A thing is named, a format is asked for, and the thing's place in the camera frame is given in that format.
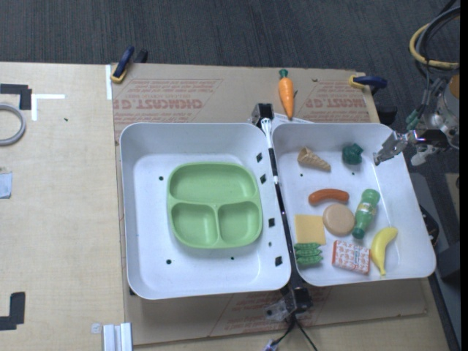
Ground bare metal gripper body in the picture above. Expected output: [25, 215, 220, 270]
[407, 112, 461, 151]

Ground green broccoli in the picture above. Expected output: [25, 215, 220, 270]
[341, 143, 364, 166]

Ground white plastic tray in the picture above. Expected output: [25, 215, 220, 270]
[271, 121, 438, 288]
[118, 122, 293, 301]

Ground green plastic bottle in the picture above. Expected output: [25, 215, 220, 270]
[351, 188, 382, 240]

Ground orange sausage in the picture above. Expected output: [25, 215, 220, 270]
[307, 188, 350, 207]

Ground tan ice cream cone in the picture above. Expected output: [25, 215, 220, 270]
[296, 146, 332, 173]

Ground tan round biscuit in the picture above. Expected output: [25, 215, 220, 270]
[322, 203, 356, 238]

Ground yellow banana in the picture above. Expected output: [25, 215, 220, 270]
[369, 226, 399, 277]

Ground orange and white carton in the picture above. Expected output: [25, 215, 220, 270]
[331, 239, 371, 276]

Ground yellow cheese slice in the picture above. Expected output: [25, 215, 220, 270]
[294, 214, 328, 246]

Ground thin black and white rod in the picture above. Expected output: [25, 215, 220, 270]
[260, 118, 301, 293]

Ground orange carrot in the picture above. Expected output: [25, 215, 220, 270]
[277, 68, 296, 121]

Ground green pea pods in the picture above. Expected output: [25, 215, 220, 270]
[292, 242, 325, 267]

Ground green divided plate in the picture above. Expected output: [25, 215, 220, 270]
[166, 162, 264, 250]

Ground brown cardboard board red print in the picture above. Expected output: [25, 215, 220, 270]
[110, 62, 428, 347]

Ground grey tape roll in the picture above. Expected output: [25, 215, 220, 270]
[0, 102, 28, 147]

